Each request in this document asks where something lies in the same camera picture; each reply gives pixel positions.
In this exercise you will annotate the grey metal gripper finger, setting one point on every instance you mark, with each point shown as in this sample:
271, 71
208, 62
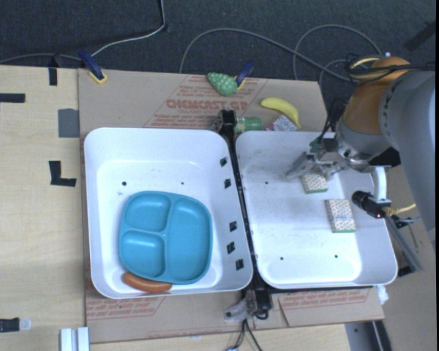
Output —
325, 172
300, 167

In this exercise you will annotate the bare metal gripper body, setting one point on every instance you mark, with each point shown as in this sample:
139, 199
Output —
333, 157

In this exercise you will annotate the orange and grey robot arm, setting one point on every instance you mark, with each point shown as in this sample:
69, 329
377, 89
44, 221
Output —
406, 115

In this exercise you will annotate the small patterned carton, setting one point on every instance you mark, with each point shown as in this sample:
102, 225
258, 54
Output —
314, 185

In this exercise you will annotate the large patterned carton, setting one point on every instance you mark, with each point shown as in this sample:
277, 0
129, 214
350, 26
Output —
340, 216

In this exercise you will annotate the pink and white packet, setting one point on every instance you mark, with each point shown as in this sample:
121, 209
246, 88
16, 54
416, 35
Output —
282, 123

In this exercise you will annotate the yellow banana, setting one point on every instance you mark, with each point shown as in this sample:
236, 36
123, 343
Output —
283, 107

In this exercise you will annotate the white plastic tray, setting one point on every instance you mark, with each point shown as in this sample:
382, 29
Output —
161, 152
292, 232

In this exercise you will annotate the thin black rod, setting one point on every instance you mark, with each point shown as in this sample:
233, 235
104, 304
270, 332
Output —
241, 196

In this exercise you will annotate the green bottle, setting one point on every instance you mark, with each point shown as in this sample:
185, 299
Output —
248, 124

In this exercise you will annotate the green grapes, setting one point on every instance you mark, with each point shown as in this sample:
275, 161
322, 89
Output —
223, 83

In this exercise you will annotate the blue divided plate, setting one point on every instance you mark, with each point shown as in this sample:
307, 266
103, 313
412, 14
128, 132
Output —
168, 236

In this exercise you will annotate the brown cardboard board red print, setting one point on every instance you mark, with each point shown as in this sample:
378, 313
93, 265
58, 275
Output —
131, 97

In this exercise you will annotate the orange sausage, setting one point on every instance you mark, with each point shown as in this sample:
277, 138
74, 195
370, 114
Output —
146, 285

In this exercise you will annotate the black cylinder on white bracket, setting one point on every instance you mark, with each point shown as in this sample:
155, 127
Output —
369, 202

